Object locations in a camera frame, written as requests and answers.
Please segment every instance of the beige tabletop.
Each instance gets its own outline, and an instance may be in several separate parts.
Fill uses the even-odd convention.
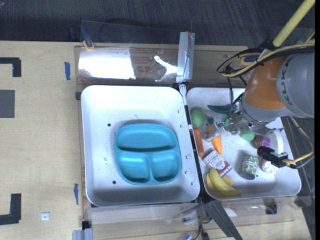
[[[0,57],[18,57],[21,77],[12,65],[0,64],[0,90],[15,90],[14,118],[0,118],[0,215],[10,213],[11,194],[21,194],[21,220],[0,225],[2,240],[70,240],[84,216],[79,137],[75,47],[73,42],[0,41]],[[241,51],[241,47],[197,47],[212,51]],[[70,80],[65,74],[70,63]],[[78,184],[76,203],[74,186]],[[49,212],[50,219],[42,220]],[[309,240],[301,209],[290,208],[290,219],[277,223],[236,223],[245,240]],[[210,239],[232,239],[219,228]],[[180,233],[127,236],[126,239],[173,239]]]

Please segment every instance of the yellow clip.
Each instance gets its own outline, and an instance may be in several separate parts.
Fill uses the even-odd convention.
[[[83,40],[84,48],[85,48],[87,51],[92,51],[92,50],[95,48],[94,43],[93,43],[93,42],[91,42],[91,43],[92,43],[92,46],[91,46],[91,47],[89,47],[89,46],[87,45],[86,41],[85,41],[85,40]]]

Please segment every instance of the green can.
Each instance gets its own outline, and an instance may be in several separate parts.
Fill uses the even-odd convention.
[[[240,167],[240,176],[247,180],[254,180],[256,178],[256,171],[258,169],[259,159],[253,155],[246,155],[243,158]]]

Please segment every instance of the blue tray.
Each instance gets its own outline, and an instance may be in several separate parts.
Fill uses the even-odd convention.
[[[177,136],[162,124],[135,123],[121,127],[114,138],[116,166],[130,184],[173,181],[181,171]]]

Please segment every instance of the sink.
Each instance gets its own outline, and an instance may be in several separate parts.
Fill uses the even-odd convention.
[[[196,161],[177,90],[91,85],[81,94],[81,112],[85,190],[93,205],[184,203],[198,197]]]

